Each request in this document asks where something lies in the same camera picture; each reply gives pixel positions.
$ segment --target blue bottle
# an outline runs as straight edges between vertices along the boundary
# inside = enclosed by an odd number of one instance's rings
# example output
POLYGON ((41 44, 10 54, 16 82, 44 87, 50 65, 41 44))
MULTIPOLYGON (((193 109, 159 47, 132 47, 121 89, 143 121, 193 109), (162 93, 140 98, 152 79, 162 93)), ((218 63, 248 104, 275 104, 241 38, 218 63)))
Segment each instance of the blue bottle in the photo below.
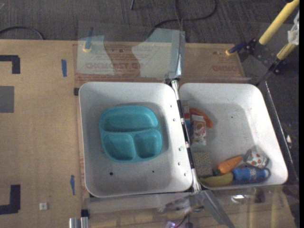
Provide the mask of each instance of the blue bottle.
POLYGON ((255 167, 234 168, 232 173, 236 181, 265 180, 270 176, 269 169, 258 169, 255 167))

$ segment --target yellow rod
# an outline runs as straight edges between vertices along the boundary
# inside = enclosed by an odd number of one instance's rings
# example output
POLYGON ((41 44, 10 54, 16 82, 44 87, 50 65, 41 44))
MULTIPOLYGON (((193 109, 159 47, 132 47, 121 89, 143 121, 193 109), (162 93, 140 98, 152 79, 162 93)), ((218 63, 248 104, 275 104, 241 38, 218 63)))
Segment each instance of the yellow rod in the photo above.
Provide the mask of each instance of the yellow rod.
POLYGON ((271 23, 268 29, 261 36, 259 43, 261 45, 266 45, 272 36, 279 30, 286 19, 291 15, 295 8, 300 4, 300 0, 293 0, 292 2, 286 4, 281 12, 277 15, 275 20, 271 23))
POLYGON ((287 43, 276 55, 280 60, 284 60, 294 49, 296 48, 295 44, 287 43))

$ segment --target white object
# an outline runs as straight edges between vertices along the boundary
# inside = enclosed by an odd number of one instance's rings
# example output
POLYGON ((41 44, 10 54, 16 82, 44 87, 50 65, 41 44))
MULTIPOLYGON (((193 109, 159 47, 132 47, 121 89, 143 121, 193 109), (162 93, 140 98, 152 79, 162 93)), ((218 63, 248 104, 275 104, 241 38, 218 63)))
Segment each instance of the white object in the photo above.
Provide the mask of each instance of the white object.
POLYGON ((252 147, 269 157, 267 168, 271 176, 264 182, 211 190, 281 185, 287 181, 288 171, 263 96, 249 84, 184 84, 180 98, 191 107, 203 111, 213 121, 208 129, 208 143, 202 149, 209 153, 211 166, 229 157, 245 154, 252 147))
POLYGON ((85 185, 95 197, 182 192, 192 185, 174 90, 161 83, 90 82, 79 90, 84 144, 85 185), (163 150, 149 161, 118 163, 103 151, 98 121, 117 105, 144 105, 161 125, 163 150))
POLYGON ((48 203, 39 203, 39 210, 47 210, 48 203))
POLYGON ((288 42, 294 45, 299 45, 300 38, 300 11, 294 18, 294 25, 288 32, 288 42))

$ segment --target dark floor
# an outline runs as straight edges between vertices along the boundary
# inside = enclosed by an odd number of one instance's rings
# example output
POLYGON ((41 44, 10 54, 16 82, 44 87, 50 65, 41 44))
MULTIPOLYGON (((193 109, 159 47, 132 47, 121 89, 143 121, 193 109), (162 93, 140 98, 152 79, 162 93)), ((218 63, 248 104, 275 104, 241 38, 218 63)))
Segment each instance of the dark floor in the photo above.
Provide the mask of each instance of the dark floor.
MULTIPOLYGON (((0 0, 0 30, 11 26, 26 26, 40 31, 48 40, 77 40, 78 25, 88 21, 153 27, 166 19, 175 19, 174 0, 0 0)), ((215 13, 203 20, 184 22, 187 42, 233 43, 258 37, 283 8, 282 0, 216 0, 215 13)), ((210 12, 211 0, 179 0, 180 18, 196 18, 210 12)), ((291 28, 295 11, 285 22, 291 28)), ((177 22, 162 28, 178 29, 177 22)), ((0 38, 39 39, 27 29, 1 33, 0 38)), ((276 36, 272 43, 276 51, 287 42, 287 34, 276 36)), ((283 128, 292 144, 283 146, 285 157, 291 156, 288 183, 297 184, 299 176, 299 50, 286 59, 287 66, 280 75, 271 75, 267 83, 283 128)))

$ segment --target small white block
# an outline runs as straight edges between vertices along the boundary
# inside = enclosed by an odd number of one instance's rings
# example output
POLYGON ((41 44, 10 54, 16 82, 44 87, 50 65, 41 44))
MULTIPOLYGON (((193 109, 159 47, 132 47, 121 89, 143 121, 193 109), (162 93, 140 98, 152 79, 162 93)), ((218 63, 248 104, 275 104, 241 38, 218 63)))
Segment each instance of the small white block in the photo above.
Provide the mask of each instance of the small white block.
POLYGON ((47 210, 48 203, 39 203, 39 210, 47 210))

